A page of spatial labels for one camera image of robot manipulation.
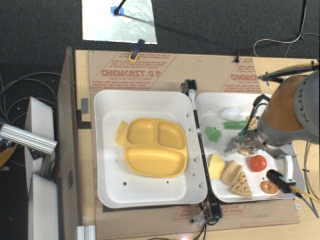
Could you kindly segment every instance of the black carpet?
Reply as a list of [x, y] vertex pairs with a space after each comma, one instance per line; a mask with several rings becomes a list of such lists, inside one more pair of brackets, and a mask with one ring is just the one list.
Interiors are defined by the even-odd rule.
[[[291, 41], [299, 33], [303, 0], [152, 0], [158, 44], [144, 52], [254, 56], [260, 39]], [[320, 0], [307, 0], [303, 33], [319, 34]], [[4, 85], [35, 72], [59, 73], [67, 46], [74, 49], [131, 51], [132, 44], [82, 40], [82, 0], [0, 0], [0, 74]], [[259, 43], [262, 57], [283, 57], [287, 44]], [[306, 35], [289, 58], [319, 58], [319, 38]], [[42, 75], [56, 92], [59, 78]], [[5, 93], [7, 108], [18, 99], [54, 101], [41, 84], [21, 82]], [[27, 109], [11, 110], [14, 120]], [[24, 127], [24, 118], [16, 121]], [[23, 163], [22, 150], [14, 161]], [[0, 171], [0, 239], [27, 239], [28, 197], [24, 168], [11, 161]]]

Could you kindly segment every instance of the pizza slice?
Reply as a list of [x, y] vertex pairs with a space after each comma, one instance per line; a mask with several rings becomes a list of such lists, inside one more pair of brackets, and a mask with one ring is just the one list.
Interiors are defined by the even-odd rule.
[[252, 196], [252, 192], [247, 181], [247, 176], [244, 171], [240, 173], [240, 176], [238, 177], [230, 191], [239, 196]]

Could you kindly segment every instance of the yellow plate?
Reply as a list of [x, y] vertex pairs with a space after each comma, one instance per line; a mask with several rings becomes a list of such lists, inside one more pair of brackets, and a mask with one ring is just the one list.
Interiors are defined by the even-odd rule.
[[115, 142], [124, 146], [125, 163], [137, 174], [170, 178], [186, 169], [186, 135], [174, 122], [146, 117], [137, 118], [130, 124], [122, 121]]

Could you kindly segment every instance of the silver metal sheet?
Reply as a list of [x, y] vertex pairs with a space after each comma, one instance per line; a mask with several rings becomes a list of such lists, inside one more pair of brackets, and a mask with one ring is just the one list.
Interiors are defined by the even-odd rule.
[[122, 0], [82, 0], [84, 40], [157, 44], [151, 0], [127, 0], [118, 16], [112, 8]]

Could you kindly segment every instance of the red tomato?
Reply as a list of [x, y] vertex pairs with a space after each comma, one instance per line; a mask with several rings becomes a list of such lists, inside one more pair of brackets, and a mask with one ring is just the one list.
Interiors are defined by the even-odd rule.
[[262, 155], [255, 155], [250, 158], [249, 165], [252, 171], [261, 172], [267, 167], [267, 161]]

